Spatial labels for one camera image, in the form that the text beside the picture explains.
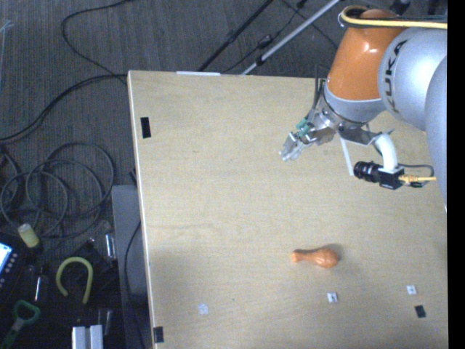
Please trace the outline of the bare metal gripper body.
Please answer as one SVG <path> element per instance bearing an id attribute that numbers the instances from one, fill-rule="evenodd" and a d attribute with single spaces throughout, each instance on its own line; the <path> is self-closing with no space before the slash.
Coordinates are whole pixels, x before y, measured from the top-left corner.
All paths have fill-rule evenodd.
<path id="1" fill-rule="evenodd" d="M 310 111 L 304 124 L 306 132 L 303 143 L 305 145 L 329 143 L 339 131 L 340 124 L 344 124 L 344 120 L 332 111 Z"/>

